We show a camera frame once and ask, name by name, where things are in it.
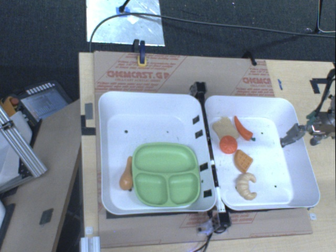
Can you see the thin black and white rod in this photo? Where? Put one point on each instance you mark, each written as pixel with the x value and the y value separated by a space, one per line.
pixel 208 138

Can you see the orange toy carrot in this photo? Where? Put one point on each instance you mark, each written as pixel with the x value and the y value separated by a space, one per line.
pixel 242 130

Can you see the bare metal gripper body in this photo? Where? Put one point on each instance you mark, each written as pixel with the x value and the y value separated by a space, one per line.
pixel 324 125

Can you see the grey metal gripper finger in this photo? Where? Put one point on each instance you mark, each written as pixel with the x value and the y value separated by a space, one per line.
pixel 314 141
pixel 292 135

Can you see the brown toy chicken drumstick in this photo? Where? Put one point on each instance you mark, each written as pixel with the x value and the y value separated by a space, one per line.
pixel 126 180

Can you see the green divided plate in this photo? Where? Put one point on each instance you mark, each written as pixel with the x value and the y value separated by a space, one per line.
pixel 164 157

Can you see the beige toy bread slice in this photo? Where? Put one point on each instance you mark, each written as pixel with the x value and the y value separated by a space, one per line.
pixel 224 128

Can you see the brown cardboard board red print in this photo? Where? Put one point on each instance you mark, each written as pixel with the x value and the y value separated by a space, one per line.
pixel 168 72

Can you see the orange toy fruit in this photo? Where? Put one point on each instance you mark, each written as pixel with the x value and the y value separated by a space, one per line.
pixel 228 144

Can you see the white plastic tray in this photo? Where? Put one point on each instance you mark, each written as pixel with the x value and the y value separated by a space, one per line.
pixel 147 114
pixel 275 167

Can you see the beige toy croissant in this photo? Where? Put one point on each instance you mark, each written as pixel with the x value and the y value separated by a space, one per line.
pixel 244 185

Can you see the orange toy waffle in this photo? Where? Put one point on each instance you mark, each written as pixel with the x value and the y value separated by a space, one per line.
pixel 243 161

